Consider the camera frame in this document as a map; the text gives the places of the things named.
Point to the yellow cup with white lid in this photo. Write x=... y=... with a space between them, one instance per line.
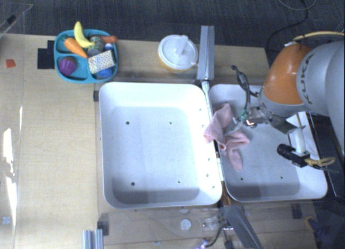
x=178 y=52

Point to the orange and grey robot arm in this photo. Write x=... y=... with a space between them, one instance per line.
x=310 y=81

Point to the blue bottle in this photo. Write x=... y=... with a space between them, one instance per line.
x=105 y=73

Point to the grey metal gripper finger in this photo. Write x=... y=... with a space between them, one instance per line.
x=232 y=130
x=237 y=120

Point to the clear plastic bottle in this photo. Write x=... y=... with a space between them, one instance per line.
x=213 y=222

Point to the small grey can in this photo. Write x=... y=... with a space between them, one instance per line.
x=97 y=44

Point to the white plastic tray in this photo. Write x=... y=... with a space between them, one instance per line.
x=269 y=161
x=156 y=145

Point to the orange carrot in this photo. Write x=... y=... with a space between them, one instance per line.
x=75 y=47

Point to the orange sausage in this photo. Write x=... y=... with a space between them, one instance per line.
x=110 y=39

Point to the purple grapes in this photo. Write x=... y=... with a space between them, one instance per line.
x=67 y=66

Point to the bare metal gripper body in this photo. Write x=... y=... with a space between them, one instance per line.
x=257 y=117

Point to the black cylinder on white bracket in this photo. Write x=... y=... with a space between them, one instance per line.
x=292 y=153

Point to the yellow banana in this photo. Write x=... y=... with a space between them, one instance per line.
x=79 y=36

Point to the pink cloth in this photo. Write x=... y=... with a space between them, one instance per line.
x=218 y=126

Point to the blue divided plate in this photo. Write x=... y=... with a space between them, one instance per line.
x=82 y=68

